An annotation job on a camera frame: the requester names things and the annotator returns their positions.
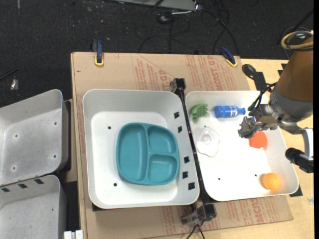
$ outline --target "blue water bottle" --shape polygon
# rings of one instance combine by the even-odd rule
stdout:
[[[216,106],[214,111],[216,118],[231,118],[246,113],[245,108],[237,106]]]

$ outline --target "teal plate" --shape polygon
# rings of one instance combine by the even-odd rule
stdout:
[[[118,136],[116,163],[120,176],[128,182],[145,185],[170,183],[179,169],[176,138],[165,127],[126,124]]]

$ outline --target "orange fruit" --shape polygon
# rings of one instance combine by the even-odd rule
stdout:
[[[266,189],[276,190],[280,187],[279,176],[275,173],[267,173],[263,177],[263,184]]]

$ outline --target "black carpet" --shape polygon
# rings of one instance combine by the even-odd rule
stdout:
[[[242,58],[287,59],[283,33],[314,8],[314,0],[198,0],[209,12],[175,15],[167,9],[101,0],[0,0],[0,107],[51,89],[70,99],[70,53],[89,51],[102,39],[104,52],[219,54],[225,46]],[[314,28],[313,13],[301,27]],[[11,90],[13,79],[17,90]]]

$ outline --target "white tray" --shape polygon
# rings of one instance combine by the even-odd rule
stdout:
[[[177,95],[166,91],[90,90],[83,98],[83,109],[89,195],[93,204],[112,209],[188,205],[197,200],[196,168]],[[163,126],[174,134],[179,148],[179,173],[174,181],[150,186],[121,179],[116,165],[117,136],[131,122]]]
[[[0,186],[62,169],[68,112],[59,90],[0,108]]]
[[[62,239],[66,213],[66,196],[54,175],[0,188],[2,239]]]
[[[244,115],[217,119],[214,107],[235,105],[248,108],[259,95],[259,91],[208,91],[191,92],[185,98],[188,115],[195,105],[208,104],[208,115],[197,122],[189,118],[194,141],[208,126],[220,135],[219,151],[214,157],[197,153],[205,189],[217,201],[258,198],[292,194],[299,187],[293,164],[285,157],[287,150],[280,129],[267,130],[267,147],[261,149],[249,146],[249,140],[238,135]],[[263,104],[268,102],[264,95]],[[265,173],[275,172],[281,180],[281,187],[270,191],[263,187]]]

